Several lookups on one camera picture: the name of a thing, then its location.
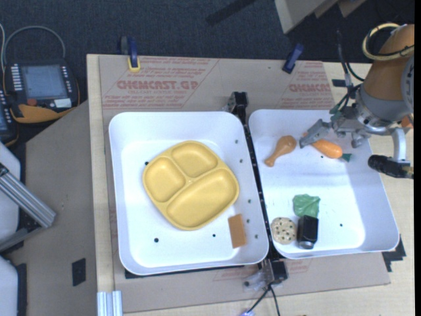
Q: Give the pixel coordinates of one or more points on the brown cardboard board red print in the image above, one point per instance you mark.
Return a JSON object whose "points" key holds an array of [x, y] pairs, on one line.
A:
{"points": [[164, 84]]}

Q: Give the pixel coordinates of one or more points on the yellow divided plate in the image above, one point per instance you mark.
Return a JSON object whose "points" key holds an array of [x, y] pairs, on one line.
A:
{"points": [[190, 186]]}

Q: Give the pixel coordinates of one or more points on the green lettuce leaf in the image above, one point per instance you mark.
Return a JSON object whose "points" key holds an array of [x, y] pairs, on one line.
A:
{"points": [[306, 204]]}

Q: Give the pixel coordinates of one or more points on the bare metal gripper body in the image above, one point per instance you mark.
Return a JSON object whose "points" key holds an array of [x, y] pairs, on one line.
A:
{"points": [[348, 123]]}

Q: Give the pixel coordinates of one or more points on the orange carrot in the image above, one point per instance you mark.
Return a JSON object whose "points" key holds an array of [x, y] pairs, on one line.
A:
{"points": [[329, 148]]}

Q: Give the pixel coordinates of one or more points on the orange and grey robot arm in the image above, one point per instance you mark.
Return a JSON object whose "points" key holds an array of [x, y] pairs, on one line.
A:
{"points": [[385, 77]]}

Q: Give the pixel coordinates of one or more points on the orange rectangular cheese slice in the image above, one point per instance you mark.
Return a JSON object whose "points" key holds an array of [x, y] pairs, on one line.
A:
{"points": [[237, 231]]}

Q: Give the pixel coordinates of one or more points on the chocolate chip biscuit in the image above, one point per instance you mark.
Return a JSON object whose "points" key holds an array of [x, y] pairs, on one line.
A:
{"points": [[283, 230]]}

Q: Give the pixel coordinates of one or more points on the white plastic tray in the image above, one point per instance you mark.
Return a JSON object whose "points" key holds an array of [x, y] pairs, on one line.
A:
{"points": [[138, 249], [329, 189]]}

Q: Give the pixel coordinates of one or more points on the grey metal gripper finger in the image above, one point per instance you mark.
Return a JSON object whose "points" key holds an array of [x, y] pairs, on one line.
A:
{"points": [[359, 140], [315, 133]]}

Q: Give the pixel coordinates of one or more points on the thin black rod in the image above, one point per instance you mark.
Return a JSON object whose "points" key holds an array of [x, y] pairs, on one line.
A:
{"points": [[259, 183]]}

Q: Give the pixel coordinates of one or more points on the black cylinder on white bracket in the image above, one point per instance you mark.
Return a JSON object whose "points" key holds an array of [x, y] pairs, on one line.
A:
{"points": [[389, 166]]}

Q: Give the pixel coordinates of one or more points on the orange chicken drumstick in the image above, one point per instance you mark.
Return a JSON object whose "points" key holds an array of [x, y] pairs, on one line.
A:
{"points": [[283, 147]]}

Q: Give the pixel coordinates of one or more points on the black can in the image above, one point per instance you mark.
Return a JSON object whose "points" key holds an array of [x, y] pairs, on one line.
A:
{"points": [[307, 230]]}

